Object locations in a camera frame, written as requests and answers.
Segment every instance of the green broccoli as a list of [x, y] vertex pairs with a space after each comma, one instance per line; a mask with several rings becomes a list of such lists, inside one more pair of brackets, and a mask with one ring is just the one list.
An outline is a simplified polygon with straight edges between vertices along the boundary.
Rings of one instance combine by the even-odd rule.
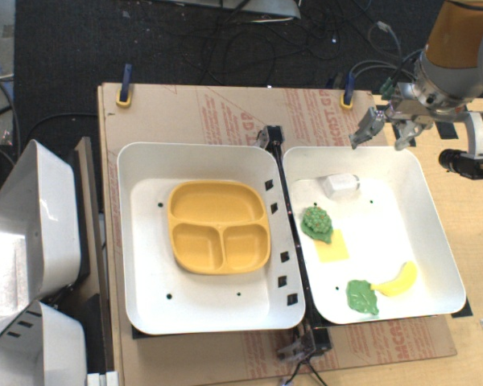
[[316, 203], [304, 212], [300, 228], [304, 233], [315, 240], [331, 243], [332, 221], [328, 213], [318, 207]]

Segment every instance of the cardboard sheet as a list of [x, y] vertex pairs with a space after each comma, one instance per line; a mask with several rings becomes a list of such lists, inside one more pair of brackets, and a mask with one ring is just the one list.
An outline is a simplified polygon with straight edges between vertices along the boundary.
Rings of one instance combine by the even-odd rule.
[[[277, 350], [291, 343], [291, 331], [133, 338], [125, 307], [117, 156], [131, 142], [253, 145], [265, 125], [283, 127], [284, 149], [349, 146], [349, 133], [374, 105], [373, 97], [355, 92], [353, 110], [342, 111], [341, 90], [136, 84], [131, 106], [121, 109], [115, 104], [119, 88], [103, 84], [98, 99], [108, 171], [106, 221], [112, 230], [108, 270], [114, 357], [121, 383], [191, 386], [289, 376], [295, 363], [279, 361]], [[368, 144], [385, 146], [384, 134]], [[334, 326], [330, 334], [333, 349], [312, 361], [319, 371], [456, 354], [444, 316]]]

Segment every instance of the white plastic container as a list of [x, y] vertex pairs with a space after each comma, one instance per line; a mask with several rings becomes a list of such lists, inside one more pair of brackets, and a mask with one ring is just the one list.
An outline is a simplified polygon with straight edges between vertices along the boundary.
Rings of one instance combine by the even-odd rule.
[[[339, 324], [451, 314], [465, 304], [465, 290], [417, 158], [394, 147], [296, 147], [283, 157], [295, 222], [317, 203], [341, 230], [348, 257], [321, 261], [313, 240], [299, 228], [308, 279], [317, 310]], [[350, 173], [357, 192], [330, 199], [325, 176]], [[377, 293], [378, 315], [349, 308], [351, 280], [393, 280], [406, 261], [419, 275], [407, 292]]]
[[[244, 183], [260, 194], [270, 259], [250, 273], [201, 275], [175, 261], [168, 233], [171, 191], [191, 180]], [[126, 311], [149, 335], [287, 329], [305, 302], [279, 170], [252, 146], [133, 143], [118, 155]]]
[[0, 336], [0, 386], [83, 386], [81, 324], [34, 301]]
[[72, 284], [81, 247], [72, 168], [32, 140], [0, 190], [0, 333]]

